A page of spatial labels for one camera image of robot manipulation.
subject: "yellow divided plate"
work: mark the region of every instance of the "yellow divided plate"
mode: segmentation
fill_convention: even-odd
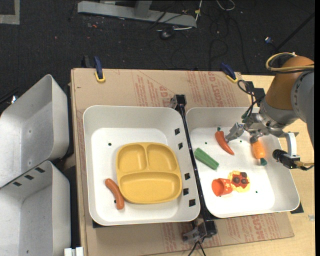
[[[177,157],[165,144],[130,143],[116,154],[116,174],[123,197],[134,204],[176,199],[182,191]]]

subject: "black floor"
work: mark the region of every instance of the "black floor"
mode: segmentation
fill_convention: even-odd
[[[1,0],[0,15],[12,14],[13,2]],[[315,59],[315,0],[203,1],[197,28],[168,40],[157,32],[166,25],[79,14],[78,2],[20,0],[20,24],[0,23],[0,112],[46,74],[67,85],[84,55],[99,56],[106,69],[219,71],[224,62],[250,75],[273,75],[265,63],[281,45],[279,52]],[[195,17],[199,3],[153,1],[151,9]]]

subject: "metal stand base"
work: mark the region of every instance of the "metal stand base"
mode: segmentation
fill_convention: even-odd
[[[163,12],[149,10],[151,3],[152,1],[136,1],[135,7],[126,7],[101,2],[81,1],[78,3],[77,11],[80,14],[112,16],[145,22],[155,22],[163,15]],[[196,19],[191,15],[179,15],[170,12],[166,12],[158,22],[185,27],[197,27]]]

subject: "hole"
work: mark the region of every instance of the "hole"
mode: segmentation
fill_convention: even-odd
[[[14,182],[14,183],[12,183],[13,185],[16,185],[17,187],[20,187],[22,184],[21,183],[19,183],[19,182]]]
[[[40,167],[34,168],[36,171],[38,171],[39,173],[43,174],[45,172],[44,169],[41,169]]]
[[[26,176],[24,176],[25,178],[27,178],[28,180],[33,180],[35,177],[32,177],[32,176],[30,176],[30,175],[26,175]]]
[[[188,195],[189,194],[189,188],[184,188],[183,189],[183,195]]]
[[[196,199],[189,200],[189,207],[196,205]]]

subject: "cardboard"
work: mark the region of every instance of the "cardboard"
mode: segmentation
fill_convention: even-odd
[[[93,105],[167,107],[175,94],[186,96],[186,109],[247,107],[250,105],[248,95],[222,72],[104,69],[104,83],[97,82],[94,72],[91,68],[71,71],[80,239],[84,254],[142,256],[189,251],[193,244],[183,241],[182,234],[192,230],[190,223],[94,227],[88,207],[83,113]],[[213,250],[221,246],[294,237],[286,212],[217,219],[215,224],[218,234],[205,239],[204,248]],[[252,252],[257,252],[259,246],[252,246]],[[234,255],[243,255],[236,254],[241,249],[232,251]]]

